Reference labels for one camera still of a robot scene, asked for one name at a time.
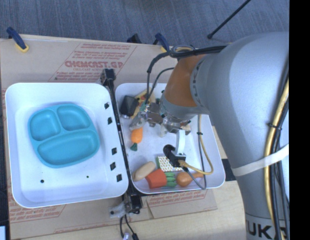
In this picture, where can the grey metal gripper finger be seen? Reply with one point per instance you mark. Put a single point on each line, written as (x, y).
(137, 121)
(162, 131)

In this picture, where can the black cylinder on white bracket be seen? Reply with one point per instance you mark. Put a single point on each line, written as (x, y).
(180, 140)

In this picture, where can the orange and green carrot bundle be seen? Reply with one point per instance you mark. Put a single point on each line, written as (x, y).
(157, 179)

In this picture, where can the blue divided plate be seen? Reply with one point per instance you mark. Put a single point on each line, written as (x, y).
(67, 146)

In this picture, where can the brown chicken drumstick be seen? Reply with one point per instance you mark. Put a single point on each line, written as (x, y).
(184, 179)

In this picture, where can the white plastic tray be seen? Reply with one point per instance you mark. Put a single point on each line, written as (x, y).
(69, 191)
(154, 144)

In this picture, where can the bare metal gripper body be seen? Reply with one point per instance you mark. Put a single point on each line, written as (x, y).
(153, 114)

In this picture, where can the thin black rod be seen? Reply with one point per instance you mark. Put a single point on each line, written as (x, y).
(121, 144)

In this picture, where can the tan bread roll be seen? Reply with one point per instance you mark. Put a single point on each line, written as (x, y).
(144, 171)

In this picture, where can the brown cardboard board red print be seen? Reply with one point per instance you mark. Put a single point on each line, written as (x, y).
(44, 59)

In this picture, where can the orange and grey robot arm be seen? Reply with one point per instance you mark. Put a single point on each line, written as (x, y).
(245, 96)

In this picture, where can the black packet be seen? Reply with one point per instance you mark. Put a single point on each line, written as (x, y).
(129, 105)

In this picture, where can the small orange carrot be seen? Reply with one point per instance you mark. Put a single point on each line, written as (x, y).
(136, 135)

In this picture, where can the yellow pizza slice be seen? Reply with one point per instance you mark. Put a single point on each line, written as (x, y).
(142, 95)

